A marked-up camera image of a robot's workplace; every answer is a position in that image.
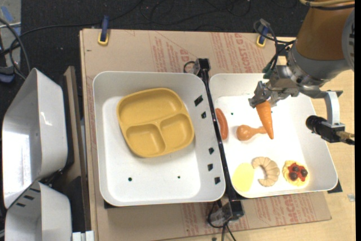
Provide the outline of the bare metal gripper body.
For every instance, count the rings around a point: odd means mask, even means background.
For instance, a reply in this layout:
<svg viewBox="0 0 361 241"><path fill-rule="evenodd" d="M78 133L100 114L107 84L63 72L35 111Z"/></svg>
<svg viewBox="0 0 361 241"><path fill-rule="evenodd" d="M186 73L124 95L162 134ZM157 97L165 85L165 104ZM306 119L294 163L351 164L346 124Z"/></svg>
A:
<svg viewBox="0 0 361 241"><path fill-rule="evenodd" d="M296 97L303 88L292 77L289 67L277 65L269 78L267 88L276 97Z"/></svg>

